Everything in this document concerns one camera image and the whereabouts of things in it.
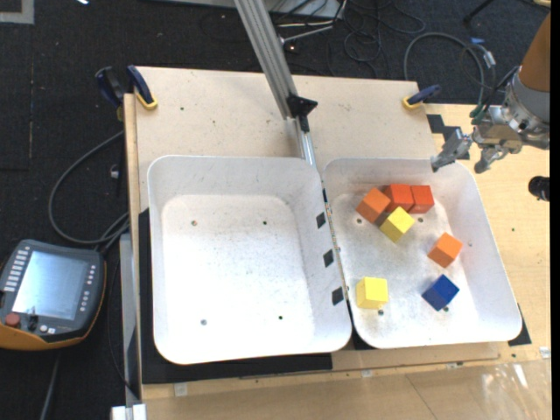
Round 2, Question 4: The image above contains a red cube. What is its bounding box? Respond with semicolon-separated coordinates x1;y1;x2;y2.
382;183;416;213
409;185;436;214

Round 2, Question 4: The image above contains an orange cube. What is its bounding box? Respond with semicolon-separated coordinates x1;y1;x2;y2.
355;186;392;225
427;232;464;269

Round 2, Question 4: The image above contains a blue cube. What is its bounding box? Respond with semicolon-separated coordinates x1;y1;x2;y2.
421;274;460;312

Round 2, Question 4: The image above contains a yellow cube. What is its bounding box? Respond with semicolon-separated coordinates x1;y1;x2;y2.
355;276;389;310
378;206;417;243

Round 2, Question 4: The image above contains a black cylinder on white bracket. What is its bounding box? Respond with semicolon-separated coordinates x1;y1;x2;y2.
528;175;551;202

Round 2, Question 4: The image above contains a white plastic tray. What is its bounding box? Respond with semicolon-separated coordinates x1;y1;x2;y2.
321;157;524;351
146;154;354;366

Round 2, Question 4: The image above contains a pale wood board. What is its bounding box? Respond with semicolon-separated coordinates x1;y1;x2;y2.
123;65;502;374

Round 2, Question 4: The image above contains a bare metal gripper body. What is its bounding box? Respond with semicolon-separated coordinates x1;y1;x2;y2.
471;102;551;153

